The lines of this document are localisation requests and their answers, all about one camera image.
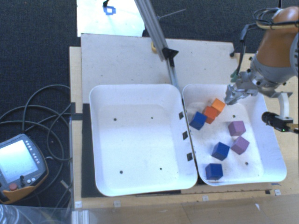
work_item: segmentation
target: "cube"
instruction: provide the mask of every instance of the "cube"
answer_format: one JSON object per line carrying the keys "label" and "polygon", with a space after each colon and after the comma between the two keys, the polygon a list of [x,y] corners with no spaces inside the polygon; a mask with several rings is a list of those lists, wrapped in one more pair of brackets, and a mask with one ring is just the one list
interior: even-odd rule
{"label": "cube", "polygon": [[221,142],[218,142],[218,144],[216,144],[214,147],[212,156],[216,159],[223,161],[228,156],[228,152],[229,146]]}
{"label": "cube", "polygon": [[223,176],[222,165],[219,163],[210,163],[206,166],[206,178],[209,180],[218,180]]}
{"label": "cube", "polygon": [[249,141],[247,141],[246,139],[244,139],[242,136],[240,136],[239,138],[237,138],[232,147],[231,150],[235,151],[237,154],[241,155],[243,154],[247,147],[249,145]]}
{"label": "cube", "polygon": [[206,123],[211,124],[217,115],[217,110],[215,110],[212,107],[207,106],[203,112],[204,115],[206,115]]}
{"label": "cube", "polygon": [[220,101],[219,99],[216,98],[214,100],[214,102],[212,103],[211,107],[214,108],[217,111],[216,116],[218,116],[222,112],[222,110],[224,109],[225,103],[223,103],[222,101]]}
{"label": "cube", "polygon": [[205,124],[205,121],[206,116],[202,113],[196,112],[189,125],[197,130],[200,130]]}
{"label": "cube", "polygon": [[230,136],[241,136],[246,132],[243,121],[233,121],[228,125]]}

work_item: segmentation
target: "hole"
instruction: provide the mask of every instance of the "hole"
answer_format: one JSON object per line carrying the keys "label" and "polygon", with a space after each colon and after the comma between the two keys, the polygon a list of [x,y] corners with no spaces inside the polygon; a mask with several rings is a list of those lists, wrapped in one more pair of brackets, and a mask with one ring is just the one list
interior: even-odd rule
{"label": "hole", "polygon": [[182,119],[184,117],[183,112],[179,113],[178,116],[179,116],[179,119]]}
{"label": "hole", "polygon": [[183,140],[185,140],[185,139],[187,139],[187,138],[188,138],[188,132],[185,131],[185,132],[183,132]]}

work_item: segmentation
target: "black cable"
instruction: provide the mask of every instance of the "black cable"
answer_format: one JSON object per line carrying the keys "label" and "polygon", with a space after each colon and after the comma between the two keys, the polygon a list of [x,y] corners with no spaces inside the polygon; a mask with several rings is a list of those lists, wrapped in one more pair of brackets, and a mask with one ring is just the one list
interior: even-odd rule
{"label": "black cable", "polygon": [[51,149],[50,149],[50,146],[49,146],[49,136],[50,136],[50,132],[51,132],[51,130],[52,130],[52,128],[53,128],[53,126],[55,125],[55,123],[60,119],[60,117],[70,108],[70,106],[71,106],[71,104],[69,104],[66,108],[65,108],[65,110],[61,113],[61,114],[59,114],[58,116],[57,116],[57,118],[54,120],[54,122],[52,123],[52,125],[50,126],[50,128],[49,128],[49,130],[48,130],[48,134],[47,134],[47,148],[48,148],[48,151],[49,151],[49,153],[52,155],[52,157],[53,158],[55,158],[55,159],[57,159],[57,160],[59,160],[59,161],[69,161],[69,160],[71,160],[71,157],[70,158],[68,158],[68,159],[64,159],[64,158],[58,158],[56,155],[54,155],[53,154],[53,152],[51,151]]}
{"label": "black cable", "polygon": [[51,217],[53,217],[55,211],[57,210],[59,204],[62,202],[64,196],[69,192],[69,190],[71,189],[71,187],[73,186],[73,182],[71,182],[71,184],[68,186],[68,188],[64,191],[64,193],[62,194],[61,198],[59,199],[59,201],[57,202],[54,210],[52,211],[52,214],[50,215]]}
{"label": "black cable", "polygon": [[[56,176],[51,180],[51,182],[46,186],[44,187],[42,190],[39,190],[38,192],[34,191],[32,193],[32,195],[22,199],[21,201],[26,201],[28,199],[31,199],[33,197],[36,197],[37,201],[38,201],[38,205],[41,206],[41,202],[40,202],[40,199],[39,199],[39,194],[41,194],[42,192],[44,192],[45,190],[47,190],[56,180],[57,178],[60,176],[61,172],[62,172],[62,169],[63,169],[63,161],[70,161],[71,158],[68,158],[68,159],[65,159],[64,158],[64,146],[62,145],[60,139],[58,138],[58,136],[52,131],[52,128],[54,127],[55,123],[58,121],[58,120],[62,120],[63,123],[66,124],[66,126],[69,128],[69,124],[68,122],[66,121],[66,119],[63,117],[64,115],[70,115],[70,113],[67,112],[67,110],[70,108],[71,105],[68,105],[67,108],[62,112],[62,113],[58,113],[56,111],[54,111],[53,109],[50,109],[48,107],[45,107],[45,106],[41,106],[41,105],[29,105],[29,103],[31,102],[31,100],[40,92],[42,92],[43,90],[46,90],[46,89],[50,89],[50,88],[53,88],[53,87],[64,87],[64,88],[67,88],[67,89],[70,89],[68,86],[66,85],[60,85],[60,84],[54,84],[54,85],[48,85],[48,86],[45,86],[41,89],[39,89],[38,91],[36,91],[27,101],[26,105],[25,106],[20,106],[20,107],[16,107],[14,109],[11,109],[10,111],[4,113],[1,117],[0,117],[0,120],[3,120],[6,116],[8,116],[9,114],[15,112],[15,111],[18,111],[20,109],[24,109],[23,110],[23,117],[22,117],[22,120],[11,120],[11,121],[3,121],[3,122],[0,122],[0,126],[1,125],[4,125],[4,124],[21,124],[21,131],[23,133],[26,133],[28,131],[30,131],[32,128],[34,127],[39,127],[39,128],[42,128],[42,129],[45,129],[48,131],[47,133],[47,149],[49,151],[49,153],[53,156],[54,159],[56,159],[58,162],[60,162],[60,167],[58,169],[58,171],[56,172]],[[50,117],[47,117],[39,122],[33,122],[33,121],[28,121],[26,120],[26,112],[27,112],[27,109],[29,108],[34,108],[34,109],[40,109],[40,110],[43,110],[43,111],[47,111],[47,112],[50,112],[52,113],[53,115],[50,116]],[[51,124],[50,128],[48,128],[47,126],[43,125],[42,123],[43,122],[46,122],[46,121],[49,121],[51,119],[54,119],[53,123]],[[32,126],[30,126],[29,128],[25,129],[25,124],[30,124]],[[56,155],[53,154],[52,150],[50,149],[50,146],[49,146],[49,137],[50,135],[54,136],[54,138],[56,139],[57,143],[59,144],[60,146],[60,149],[61,149],[61,157],[57,157]],[[62,198],[59,200],[59,202],[57,203],[57,206],[61,203],[63,197],[65,196],[65,194],[62,196]]]}
{"label": "black cable", "polygon": [[[19,107],[16,107],[16,108],[14,108],[14,109],[11,109],[11,110],[7,111],[6,113],[4,113],[4,114],[0,117],[0,120],[2,120],[5,116],[7,116],[7,115],[9,115],[9,114],[11,114],[11,113],[13,113],[13,112],[15,112],[15,111],[21,110],[21,109],[23,109],[23,108],[25,108],[25,106],[19,106]],[[48,107],[46,107],[46,106],[42,106],[42,105],[29,105],[28,108],[44,109],[45,111],[49,111],[49,112],[55,114],[56,116],[59,115],[59,113],[56,112],[55,110],[53,110],[53,109],[51,109],[51,108],[48,108]],[[61,117],[61,119],[62,119],[62,121],[63,121],[67,126],[69,126],[68,122],[65,120],[64,117]]]}
{"label": "black cable", "polygon": [[[272,28],[273,26],[280,27],[280,26],[286,26],[286,25],[295,25],[296,27],[299,26],[299,20],[296,21],[283,21],[283,22],[273,22],[272,17],[273,15],[279,11],[280,8],[261,8],[256,10],[253,13],[253,19],[262,26],[268,26]],[[270,20],[265,20],[266,15],[272,15]]]}
{"label": "black cable", "polygon": [[23,122],[22,122],[22,132],[25,131],[25,117],[26,117],[26,111],[27,111],[27,107],[29,106],[30,101],[34,98],[35,95],[37,95],[38,93],[42,92],[43,90],[49,89],[49,88],[53,88],[53,87],[64,87],[67,89],[70,89],[69,86],[66,86],[64,84],[52,84],[52,85],[48,85],[45,86],[41,89],[39,89],[38,91],[34,92],[34,94],[28,99],[25,107],[24,107],[24,113],[23,113]]}
{"label": "black cable", "polygon": [[246,51],[246,45],[245,45],[246,36],[249,31],[256,30],[256,29],[259,29],[259,27],[255,23],[246,24],[240,33],[241,52],[240,52],[240,58],[239,58],[239,63],[238,63],[237,69],[234,71],[234,73],[231,76],[232,81],[234,81],[236,79],[236,77],[238,76],[240,69],[241,69],[241,64],[242,64],[243,57],[244,57],[244,54]]}
{"label": "black cable", "polygon": [[61,205],[61,208],[64,208],[65,205],[70,201],[70,199],[71,199],[71,194],[70,194],[69,198],[66,199],[65,202]]}

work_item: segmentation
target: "wire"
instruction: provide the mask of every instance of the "wire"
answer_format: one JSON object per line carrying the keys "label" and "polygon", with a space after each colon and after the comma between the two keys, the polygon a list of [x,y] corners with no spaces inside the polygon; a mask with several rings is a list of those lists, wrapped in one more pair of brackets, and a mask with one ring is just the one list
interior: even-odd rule
{"label": "wire", "polygon": [[69,86],[66,86],[64,84],[52,84],[52,85],[48,85],[48,86],[45,86],[41,89],[39,89],[38,91],[36,91],[27,101],[26,105],[25,105],[25,108],[24,108],[24,113],[23,113],[23,122],[22,122],[22,131],[24,132],[25,131],[25,117],[26,117],[26,111],[27,111],[27,108],[29,106],[29,103],[30,101],[34,98],[35,95],[37,95],[38,93],[42,92],[43,90],[46,90],[46,89],[49,89],[49,88],[53,88],[53,87],[64,87],[64,88],[67,88],[67,89],[70,89]]}
{"label": "wire", "polygon": [[67,200],[65,200],[65,202],[61,205],[61,207],[63,208],[67,203],[69,203],[70,199],[71,199],[71,195],[69,196],[69,198]]}
{"label": "wire", "polygon": [[59,114],[59,115],[57,116],[57,118],[54,120],[54,122],[53,122],[52,125],[50,126],[50,128],[49,128],[49,130],[48,130],[48,134],[47,134],[47,148],[48,148],[48,151],[50,152],[50,154],[52,155],[53,158],[55,158],[55,159],[57,159],[57,160],[59,160],[59,161],[69,161],[69,160],[71,160],[71,157],[68,158],[68,159],[64,159],[64,158],[58,158],[56,155],[54,155],[54,154],[52,153],[51,149],[50,149],[50,146],[49,146],[49,136],[50,136],[50,132],[51,132],[53,126],[55,125],[55,123],[56,123],[56,122],[61,118],[61,116],[62,116],[62,115],[63,115],[63,114],[70,108],[70,106],[71,106],[71,104],[69,104],[69,105],[65,108],[65,110],[64,110],[61,114]]}
{"label": "wire", "polygon": [[64,193],[62,194],[61,198],[59,199],[59,201],[57,202],[57,205],[55,206],[54,210],[52,211],[52,214],[50,215],[51,217],[53,217],[55,211],[57,210],[59,204],[62,202],[64,196],[69,192],[69,190],[71,189],[71,187],[73,186],[73,182],[71,182],[71,184],[68,186],[68,188],[64,191]]}
{"label": "wire", "polygon": [[[52,130],[53,127],[54,127],[54,125],[59,120],[61,120],[67,126],[67,128],[69,129],[69,124],[68,124],[67,120],[64,118],[64,116],[65,115],[71,115],[71,113],[67,112],[71,105],[69,104],[61,113],[58,113],[58,112],[54,111],[53,109],[50,109],[50,108],[45,107],[45,106],[41,106],[41,105],[29,105],[29,103],[32,101],[32,99],[37,94],[39,94],[40,92],[42,92],[42,91],[44,91],[46,89],[51,89],[51,88],[56,88],[56,87],[63,87],[63,88],[66,88],[68,90],[70,89],[68,86],[61,85],[61,84],[54,84],[54,85],[45,86],[45,87],[39,89],[38,91],[36,91],[32,96],[30,96],[30,98],[26,102],[26,105],[19,106],[19,107],[16,107],[14,109],[11,109],[11,110],[7,111],[6,113],[4,113],[0,117],[0,121],[2,121],[8,115],[10,115],[10,114],[12,114],[12,113],[14,113],[16,111],[23,110],[23,114],[22,114],[22,119],[21,120],[2,121],[2,122],[0,122],[0,126],[6,125],[6,124],[21,124],[21,132],[22,133],[27,133],[30,130],[32,130],[33,128],[41,128],[41,129],[47,131],[47,140],[46,140],[47,150],[52,155],[52,157],[56,161],[58,161],[60,163],[60,166],[59,166],[58,170],[56,171],[55,177],[51,180],[51,182],[49,184],[46,185],[46,187],[44,187],[43,189],[41,189],[39,191],[34,191],[31,195],[29,195],[28,197],[26,197],[26,198],[24,198],[24,199],[21,200],[21,201],[26,201],[28,199],[36,197],[39,206],[41,206],[41,202],[40,202],[40,199],[39,199],[38,195],[41,194],[42,192],[44,192],[45,190],[47,190],[51,185],[54,184],[54,182],[57,180],[57,178],[60,176],[60,174],[61,174],[61,172],[63,170],[63,166],[64,166],[63,162],[64,161],[70,161],[72,159],[71,157],[70,158],[65,158],[65,156],[64,156],[64,146],[63,146],[61,140],[59,139],[59,137]],[[45,112],[49,112],[52,115],[49,116],[49,117],[46,117],[45,119],[40,120],[38,122],[28,121],[28,120],[26,120],[26,114],[27,114],[27,110],[28,109],[38,109],[38,110],[42,110],[42,111],[45,111]],[[46,125],[43,124],[43,123],[45,123],[47,121],[50,121],[50,120],[53,120],[53,122],[51,123],[50,127],[47,127]],[[59,156],[59,157],[56,156],[56,155],[54,155],[53,152],[52,152],[52,150],[51,150],[51,148],[50,148],[50,144],[49,144],[50,136],[54,137],[55,141],[57,142],[57,144],[60,147],[60,154],[61,154],[61,156]],[[60,200],[58,201],[58,203],[57,203],[56,206],[58,206],[61,203],[61,201],[62,201],[62,199],[64,197],[65,197],[65,194],[62,195],[62,197],[60,198]]]}
{"label": "wire", "polygon": [[259,29],[259,27],[255,23],[246,24],[240,33],[240,43],[241,43],[240,58],[239,58],[239,63],[238,63],[237,69],[230,75],[230,77],[232,78],[231,82],[236,82],[239,72],[240,72],[240,69],[241,69],[241,64],[242,64],[243,57],[244,57],[244,54],[246,51],[246,45],[245,45],[246,36],[249,31],[256,30],[256,29]]}
{"label": "wire", "polygon": [[[273,22],[272,17],[279,11],[281,11],[281,9],[278,7],[258,9],[253,13],[253,18],[256,21],[257,26],[264,30],[299,27],[299,20]],[[266,20],[265,16],[270,14],[271,14],[271,19]]]}

